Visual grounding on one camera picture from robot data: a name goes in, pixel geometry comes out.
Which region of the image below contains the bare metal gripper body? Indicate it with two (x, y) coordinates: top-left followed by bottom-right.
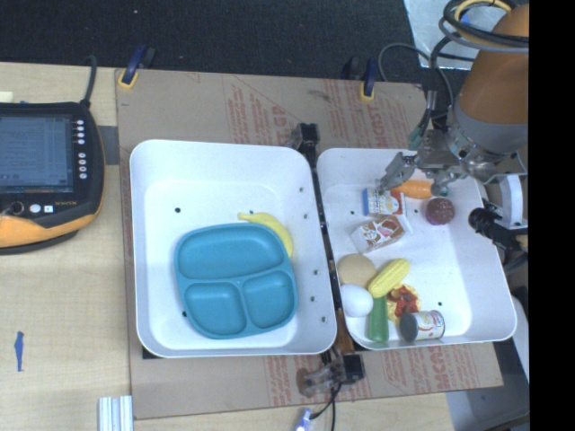
(413, 128), (527, 185)

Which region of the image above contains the orange carrot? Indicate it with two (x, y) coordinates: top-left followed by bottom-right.
(389, 179), (435, 201)

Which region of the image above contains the dark red ball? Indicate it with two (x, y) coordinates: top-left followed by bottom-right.
(425, 197), (456, 227)

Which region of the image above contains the blue and white carton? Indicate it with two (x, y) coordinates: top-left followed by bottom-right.
(361, 187), (408, 217)

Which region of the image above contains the brown and white carton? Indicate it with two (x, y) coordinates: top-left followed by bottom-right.
(349, 214), (414, 255)

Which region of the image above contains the white plastic tray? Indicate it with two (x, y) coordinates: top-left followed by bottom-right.
(128, 138), (339, 359)
(315, 146), (518, 352)

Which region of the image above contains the beige bread bun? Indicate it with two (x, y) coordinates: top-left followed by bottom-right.
(336, 252), (378, 287)

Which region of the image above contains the yellow corn cob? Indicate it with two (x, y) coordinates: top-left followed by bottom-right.
(367, 258), (411, 299)

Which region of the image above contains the slice of pizza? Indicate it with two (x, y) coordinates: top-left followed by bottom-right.
(385, 284), (423, 325)

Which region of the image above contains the yellow banana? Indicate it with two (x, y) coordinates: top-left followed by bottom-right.
(237, 211), (295, 259)

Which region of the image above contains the white egg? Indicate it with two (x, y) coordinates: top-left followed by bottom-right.
(339, 283), (375, 319)

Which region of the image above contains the small white can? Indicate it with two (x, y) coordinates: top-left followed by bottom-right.
(398, 309), (447, 343)

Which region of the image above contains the green cucumber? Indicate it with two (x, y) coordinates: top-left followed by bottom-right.
(367, 295), (390, 344)

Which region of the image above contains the blue divided plate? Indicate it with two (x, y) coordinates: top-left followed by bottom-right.
(172, 222), (299, 340)

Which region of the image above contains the brown cardboard board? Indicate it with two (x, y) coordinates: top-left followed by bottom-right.
(114, 67), (505, 421)

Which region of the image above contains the black cylinder on white bracket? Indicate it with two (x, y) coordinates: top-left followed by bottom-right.
(467, 172), (529, 253)

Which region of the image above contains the black block with wires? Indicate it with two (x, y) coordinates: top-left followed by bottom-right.
(290, 122), (321, 153)
(342, 352), (367, 383)

